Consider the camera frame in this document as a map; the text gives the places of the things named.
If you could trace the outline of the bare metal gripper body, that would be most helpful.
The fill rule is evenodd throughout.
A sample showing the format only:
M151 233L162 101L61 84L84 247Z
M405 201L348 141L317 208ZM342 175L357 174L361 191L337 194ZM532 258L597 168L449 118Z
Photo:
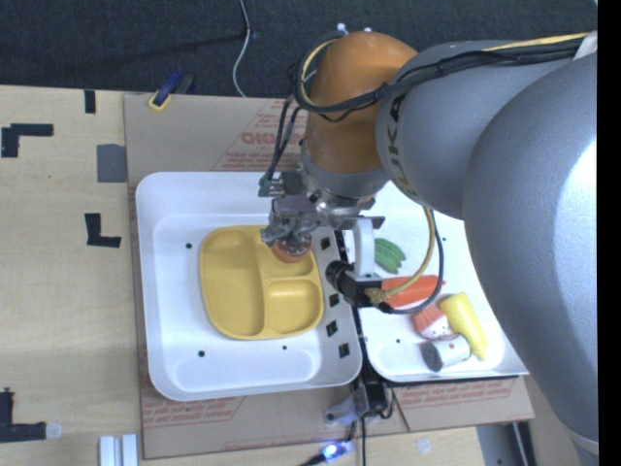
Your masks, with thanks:
M268 232L305 234L323 226L350 230L374 205L376 194L376 171L284 171L268 180Z

